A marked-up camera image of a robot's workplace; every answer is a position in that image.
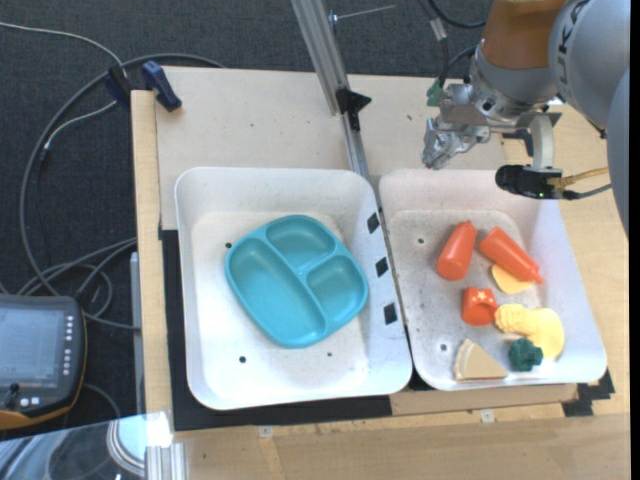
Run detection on pale yellow rounded piece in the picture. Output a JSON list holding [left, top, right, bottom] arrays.
[[523, 307, 566, 361]]

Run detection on yellow corn cob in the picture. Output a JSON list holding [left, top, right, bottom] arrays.
[[494, 303, 534, 335]]

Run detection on yellow flat slice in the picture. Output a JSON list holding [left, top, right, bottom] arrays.
[[490, 263, 535, 296]]

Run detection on white plastic tray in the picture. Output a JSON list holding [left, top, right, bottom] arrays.
[[378, 167, 609, 393], [173, 166, 414, 412]]

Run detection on beige wedge slice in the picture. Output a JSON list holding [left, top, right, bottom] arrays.
[[453, 338, 509, 382]]

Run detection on pale flat board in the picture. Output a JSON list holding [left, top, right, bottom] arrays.
[[153, 65, 581, 417]]

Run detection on black cylinder on white bracket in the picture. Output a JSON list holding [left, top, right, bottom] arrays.
[[494, 112, 564, 201]]

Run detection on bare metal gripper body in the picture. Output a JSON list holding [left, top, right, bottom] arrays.
[[437, 82, 527, 143]]

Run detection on orange bottle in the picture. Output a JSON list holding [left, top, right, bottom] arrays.
[[478, 226, 545, 285], [435, 220, 478, 282]]

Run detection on green broccoli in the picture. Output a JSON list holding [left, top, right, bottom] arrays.
[[508, 337, 544, 371]]

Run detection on blue divided plate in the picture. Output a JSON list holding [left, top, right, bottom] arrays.
[[223, 214, 370, 350]]

